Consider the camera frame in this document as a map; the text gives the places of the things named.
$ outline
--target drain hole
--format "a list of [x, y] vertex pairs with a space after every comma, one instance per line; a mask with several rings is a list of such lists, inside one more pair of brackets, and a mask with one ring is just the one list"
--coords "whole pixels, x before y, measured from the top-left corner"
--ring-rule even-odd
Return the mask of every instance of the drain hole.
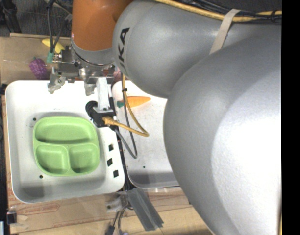
[[107, 162], [107, 166], [110, 166], [111, 164], [113, 164], [113, 161], [112, 161], [112, 159], [109, 159], [108, 161], [106, 161]]
[[118, 177], [119, 176], [119, 171], [118, 170], [113, 171], [113, 176], [114, 176], [114, 178]]

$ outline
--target green tray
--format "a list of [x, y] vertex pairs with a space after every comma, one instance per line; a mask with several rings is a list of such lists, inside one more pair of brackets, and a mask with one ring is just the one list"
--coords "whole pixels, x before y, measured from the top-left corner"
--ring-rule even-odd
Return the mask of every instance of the green tray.
[[93, 124], [81, 117], [44, 117], [33, 129], [38, 167], [51, 176], [77, 176], [94, 171], [100, 161]]

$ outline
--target black metal stand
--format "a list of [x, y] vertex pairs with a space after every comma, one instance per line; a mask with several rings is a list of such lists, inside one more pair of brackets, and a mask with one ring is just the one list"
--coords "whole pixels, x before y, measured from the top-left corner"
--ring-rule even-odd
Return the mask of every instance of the black metal stand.
[[9, 18], [11, 27], [14, 32], [21, 33], [21, 28], [18, 24], [17, 20], [17, 8], [16, 5], [13, 4], [13, 0], [2, 0], [0, 3], [0, 24], [5, 23], [5, 14]]

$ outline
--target white sink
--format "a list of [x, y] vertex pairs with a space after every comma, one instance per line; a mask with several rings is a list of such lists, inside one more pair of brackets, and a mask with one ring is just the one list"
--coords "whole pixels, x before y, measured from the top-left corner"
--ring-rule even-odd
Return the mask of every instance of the white sink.
[[11, 178], [15, 196], [23, 202], [36, 203], [117, 192], [124, 185], [125, 175], [116, 134], [108, 127], [96, 128], [100, 163], [95, 171], [87, 175], [57, 177], [44, 174], [37, 166], [33, 153], [35, 123], [49, 116], [75, 116], [90, 120], [85, 105], [97, 100], [97, 92], [91, 96], [85, 95], [82, 81], [66, 83], [53, 94], [48, 92], [47, 83], [15, 81], [6, 89]]

